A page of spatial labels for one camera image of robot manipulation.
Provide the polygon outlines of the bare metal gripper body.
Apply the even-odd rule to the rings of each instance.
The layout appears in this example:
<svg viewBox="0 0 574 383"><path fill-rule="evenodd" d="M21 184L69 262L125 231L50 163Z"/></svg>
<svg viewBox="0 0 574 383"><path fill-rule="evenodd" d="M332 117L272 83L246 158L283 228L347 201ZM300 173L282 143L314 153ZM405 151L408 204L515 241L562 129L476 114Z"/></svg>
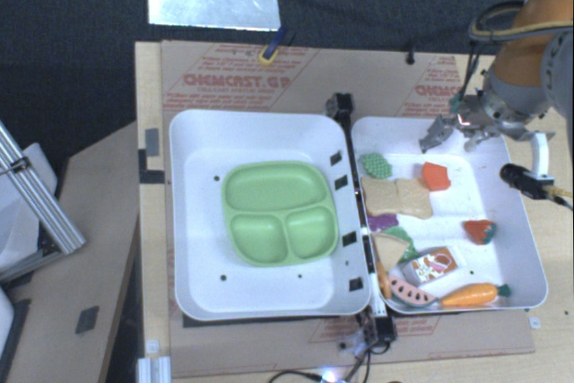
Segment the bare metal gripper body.
<svg viewBox="0 0 574 383"><path fill-rule="evenodd" d="M451 113L455 128L469 139L505 135L512 140L529 140L534 135L526 129L533 117L514 110L495 93L457 95L451 100Z"/></svg>

